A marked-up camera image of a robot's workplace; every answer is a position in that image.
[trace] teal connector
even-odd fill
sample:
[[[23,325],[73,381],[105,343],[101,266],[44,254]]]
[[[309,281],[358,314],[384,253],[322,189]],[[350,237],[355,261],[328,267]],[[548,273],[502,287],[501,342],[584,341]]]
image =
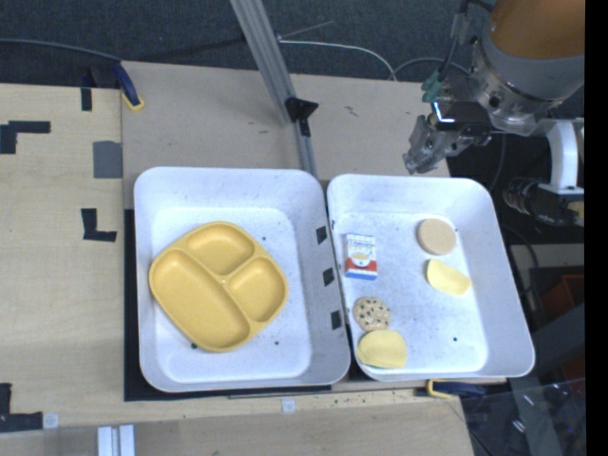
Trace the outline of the teal connector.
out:
[[[425,91],[422,101],[424,103],[436,102],[442,85],[443,84],[439,81],[439,70],[435,69],[433,73],[422,83],[421,89]]]

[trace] metal pole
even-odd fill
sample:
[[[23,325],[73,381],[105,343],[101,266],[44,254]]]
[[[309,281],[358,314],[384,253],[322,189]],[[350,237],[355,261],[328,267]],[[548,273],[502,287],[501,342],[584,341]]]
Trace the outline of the metal pole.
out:
[[[288,123],[291,120],[285,103],[295,97],[295,89],[262,0],[230,0],[230,3],[279,117]],[[311,138],[303,134],[301,127],[299,121],[294,122],[300,163],[304,170],[316,177]]]

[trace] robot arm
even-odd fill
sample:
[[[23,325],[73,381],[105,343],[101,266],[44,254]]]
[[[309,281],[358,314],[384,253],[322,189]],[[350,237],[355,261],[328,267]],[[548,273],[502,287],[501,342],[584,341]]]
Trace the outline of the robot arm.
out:
[[[485,145],[496,133],[546,136],[554,168],[551,182],[517,180],[519,186],[510,187],[504,198],[548,224],[581,224],[580,208],[571,207],[582,201],[578,160],[571,153],[574,144],[577,156],[573,139],[581,121],[552,120],[547,111],[584,83],[585,0],[498,0],[473,45],[469,74],[447,76],[453,49],[466,32],[466,4],[471,2],[482,4],[464,0],[452,28],[452,50],[423,84],[423,100],[431,110],[418,117],[404,155],[406,168],[410,174],[425,173],[445,157]],[[532,193],[542,200],[518,196]]]

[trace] small carton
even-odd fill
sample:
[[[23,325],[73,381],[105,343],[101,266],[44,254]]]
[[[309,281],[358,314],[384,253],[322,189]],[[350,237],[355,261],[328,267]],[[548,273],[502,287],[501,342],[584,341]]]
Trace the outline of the small carton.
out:
[[[346,277],[374,280],[378,277],[376,239],[371,235],[347,233],[344,236]]]

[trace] table surface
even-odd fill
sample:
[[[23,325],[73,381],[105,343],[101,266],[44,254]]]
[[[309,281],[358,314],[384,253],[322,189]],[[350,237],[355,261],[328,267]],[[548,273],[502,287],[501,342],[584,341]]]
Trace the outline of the table surface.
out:
[[[0,85],[0,124],[51,122],[49,134],[18,134],[16,154],[0,155],[0,381],[12,383],[11,412],[54,412],[62,427],[272,419],[281,412],[277,396],[124,401],[123,221],[132,181],[153,165],[298,167],[291,126],[275,118],[254,71],[124,65],[146,101],[143,112],[129,111],[115,89],[93,88],[92,110],[83,111],[78,88]],[[293,80],[298,96],[320,103],[310,122],[322,182],[346,172],[407,174],[401,154],[416,116],[427,112],[419,85]],[[181,133],[167,135],[171,124]],[[94,177],[93,144],[102,141],[123,144],[124,182]],[[447,166],[432,175],[448,176]],[[83,240],[83,208],[97,209],[98,229],[116,231],[116,241]],[[457,399],[438,415],[435,401],[408,387],[344,381],[326,393],[297,395],[296,412],[334,420],[333,410],[375,417],[390,407],[417,426],[413,433],[440,417],[442,432],[461,448],[451,454],[471,454]],[[422,444],[422,435],[412,437]],[[424,439],[426,454],[445,453]]]

